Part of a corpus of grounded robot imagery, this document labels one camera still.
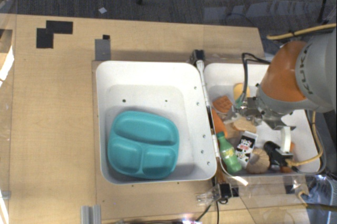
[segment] bottle cap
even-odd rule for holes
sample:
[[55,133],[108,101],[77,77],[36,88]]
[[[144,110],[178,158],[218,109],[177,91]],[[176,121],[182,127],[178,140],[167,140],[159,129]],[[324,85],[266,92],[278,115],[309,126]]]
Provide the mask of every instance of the bottle cap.
[[221,131],[221,132],[219,132],[219,133],[217,133],[216,134],[216,137],[219,139],[219,138],[221,138],[221,137],[225,137],[225,133],[223,132],[223,131]]

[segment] teal plate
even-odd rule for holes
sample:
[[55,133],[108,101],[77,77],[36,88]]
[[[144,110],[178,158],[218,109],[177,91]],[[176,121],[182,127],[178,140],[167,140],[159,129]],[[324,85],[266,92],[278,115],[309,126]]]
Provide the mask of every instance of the teal plate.
[[139,112],[120,113],[111,126],[107,156],[118,172],[145,179],[163,179],[173,172],[179,133],[164,117]]

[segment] bottle label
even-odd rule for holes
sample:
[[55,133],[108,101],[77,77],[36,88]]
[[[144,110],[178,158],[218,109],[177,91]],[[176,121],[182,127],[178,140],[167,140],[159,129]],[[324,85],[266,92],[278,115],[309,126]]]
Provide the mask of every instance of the bottle label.
[[220,155],[223,160],[228,159],[235,155],[234,148],[229,148],[227,150],[221,151]]

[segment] plastic bottle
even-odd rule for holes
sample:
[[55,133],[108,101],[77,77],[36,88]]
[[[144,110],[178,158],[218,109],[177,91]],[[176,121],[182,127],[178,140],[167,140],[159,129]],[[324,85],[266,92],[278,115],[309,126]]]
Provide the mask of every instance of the plastic bottle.
[[237,160],[234,147],[225,139],[224,133],[221,131],[216,134],[220,142],[220,156],[227,166],[227,172],[230,174],[238,172],[242,169],[241,164]]

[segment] wooden table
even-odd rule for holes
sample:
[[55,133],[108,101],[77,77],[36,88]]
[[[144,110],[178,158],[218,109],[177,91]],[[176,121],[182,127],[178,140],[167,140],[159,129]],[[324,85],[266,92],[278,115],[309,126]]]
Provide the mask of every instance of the wooden table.
[[[73,22],[73,34],[55,34],[53,49],[37,49],[36,29],[45,28],[47,20]],[[81,206],[97,203],[104,223],[192,217],[204,210],[195,196],[210,187],[208,181],[102,189],[95,172],[92,90],[94,44],[102,35],[110,35],[112,59],[119,60],[186,61],[192,50],[203,48],[206,55],[231,59],[242,51],[264,55],[255,28],[17,15],[9,181],[13,224],[79,223]],[[269,204],[263,195],[251,199],[243,190],[242,198],[221,206],[221,223],[274,223],[280,216],[307,223],[301,205],[288,206],[298,200],[285,194],[283,183],[260,181],[279,195]],[[111,199],[100,199],[102,191]],[[203,223],[215,223],[214,210]]]

